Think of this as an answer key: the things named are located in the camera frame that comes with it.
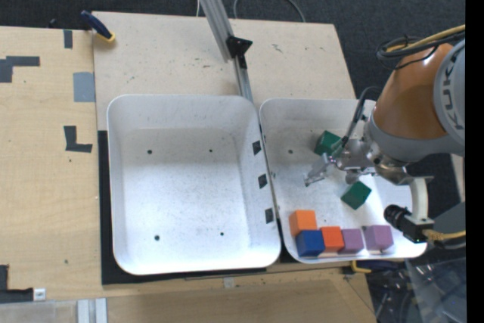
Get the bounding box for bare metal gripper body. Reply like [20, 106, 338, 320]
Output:
[332, 138, 411, 186]

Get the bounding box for green cube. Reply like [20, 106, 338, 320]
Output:
[313, 129, 343, 157]
[340, 180, 373, 211]

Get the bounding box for white plastic tray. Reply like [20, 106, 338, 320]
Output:
[259, 98, 429, 265]
[106, 94, 282, 276]

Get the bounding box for orange cube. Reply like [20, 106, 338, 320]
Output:
[320, 225, 346, 253]
[288, 209, 318, 238]

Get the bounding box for purple cube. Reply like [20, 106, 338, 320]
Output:
[361, 224, 395, 253]
[340, 228, 365, 255]

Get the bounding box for blue cube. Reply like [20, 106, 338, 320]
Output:
[294, 229, 327, 259]

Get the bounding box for pale wood board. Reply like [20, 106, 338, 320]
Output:
[92, 10, 376, 300]

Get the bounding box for black cylinder on white bracket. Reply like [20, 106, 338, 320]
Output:
[383, 175, 436, 244]

